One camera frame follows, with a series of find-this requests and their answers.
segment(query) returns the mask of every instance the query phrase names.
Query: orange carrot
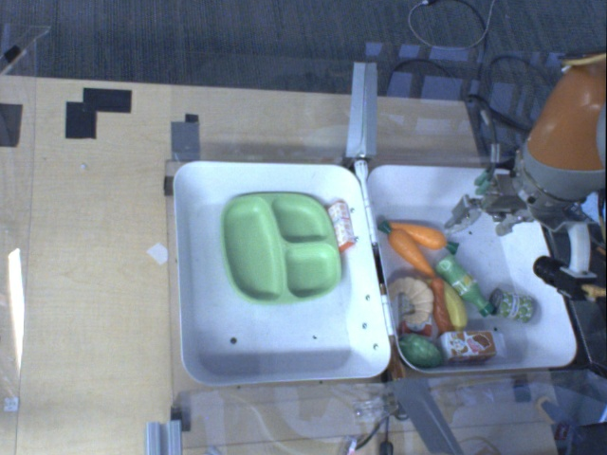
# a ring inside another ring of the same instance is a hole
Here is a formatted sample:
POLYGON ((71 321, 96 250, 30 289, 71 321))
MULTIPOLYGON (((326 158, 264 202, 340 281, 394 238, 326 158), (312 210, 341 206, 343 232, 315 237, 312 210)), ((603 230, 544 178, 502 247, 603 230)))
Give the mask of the orange carrot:
POLYGON ((381 223, 381 225, 379 225, 379 230, 388 235, 388 243, 390 243, 393 250, 396 251, 403 260, 410 263, 413 268, 430 278, 436 276, 430 263, 428 263, 428 260, 426 260, 426 257, 417 246, 417 243, 406 231, 392 229, 387 222, 381 223))
POLYGON ((447 238, 437 229, 419 224, 389 223, 392 229, 402 230, 409 233, 416 243, 429 249, 441 249, 447 245, 447 238))
POLYGON ((432 315, 438 331, 441 334, 445 332, 452 332, 455 330, 449 317, 449 310, 447 310, 447 302, 445 300, 445 284, 442 278, 434 278, 430 281, 430 288, 434 293, 434 305, 432 308, 432 315))

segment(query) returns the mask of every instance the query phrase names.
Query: wooden tabletop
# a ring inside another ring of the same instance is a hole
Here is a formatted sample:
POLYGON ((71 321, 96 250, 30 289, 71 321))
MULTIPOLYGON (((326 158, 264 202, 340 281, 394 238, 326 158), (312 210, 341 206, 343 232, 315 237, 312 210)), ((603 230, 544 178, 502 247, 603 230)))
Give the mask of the wooden tabletop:
MULTIPOLYGON (((23 98, 35 112, 23 123, 20 145, 33 154, 19 162, 20 176, 32 177, 32 200, 17 453, 140 454, 146 423, 169 419, 179 362, 172 356, 169 268, 149 253, 169 246, 163 178, 171 122, 199 116, 202 158, 339 160, 350 97, 3 78, 0 102, 23 98), (98 113, 96 139, 66 139, 65 104, 82 101, 85 87, 131 90, 131 113, 98 113)), ((387 161, 477 163, 462 103, 379 99, 378 150, 387 161)), ((0 149, 0 160, 7 153, 0 149)), ((211 441, 222 454, 337 453, 343 434, 373 425, 357 421, 352 406, 322 385, 312 395, 309 386, 190 388, 211 410, 196 425, 202 433, 185 436, 184 452, 192 455, 211 441), (285 410, 296 410, 302 425, 289 424, 285 410), (325 428, 332 420, 335 429, 315 435, 315 420, 325 428), (267 443, 271 438, 281 442, 267 443)), ((485 430, 493 444, 533 433, 526 447, 556 452, 546 423, 513 416, 524 423, 485 430)), ((11 429, 13 418, 3 426, 9 436, 11 429)), ((393 430, 400 433, 395 444, 421 449, 411 422, 393 430)), ((474 432, 465 423, 454 431, 458 438, 474 432)))

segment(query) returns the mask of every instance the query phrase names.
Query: can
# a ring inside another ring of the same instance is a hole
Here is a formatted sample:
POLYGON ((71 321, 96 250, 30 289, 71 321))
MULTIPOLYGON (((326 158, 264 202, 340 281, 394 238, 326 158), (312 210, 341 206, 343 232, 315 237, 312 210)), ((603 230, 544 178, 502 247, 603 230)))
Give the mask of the can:
POLYGON ((534 301, 528 295, 518 295, 496 288, 489 301, 495 307, 494 315, 522 323, 529 322, 533 317, 534 301))

